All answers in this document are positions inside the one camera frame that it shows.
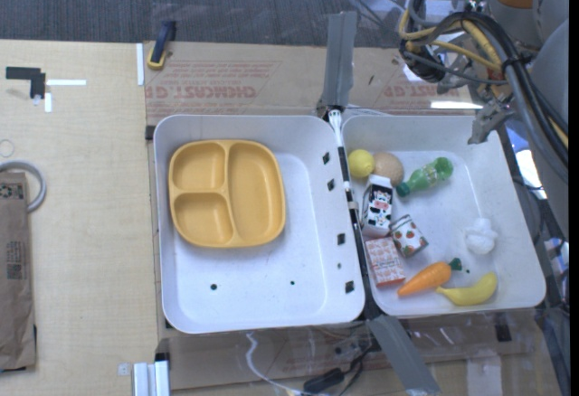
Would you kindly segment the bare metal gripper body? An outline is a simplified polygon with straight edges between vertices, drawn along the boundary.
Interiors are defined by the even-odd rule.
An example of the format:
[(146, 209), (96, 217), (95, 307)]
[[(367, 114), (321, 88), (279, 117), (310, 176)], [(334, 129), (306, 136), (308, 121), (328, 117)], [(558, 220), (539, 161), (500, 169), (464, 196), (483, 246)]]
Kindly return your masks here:
[(481, 82), (477, 87), (479, 112), (512, 111), (514, 93), (507, 81)]

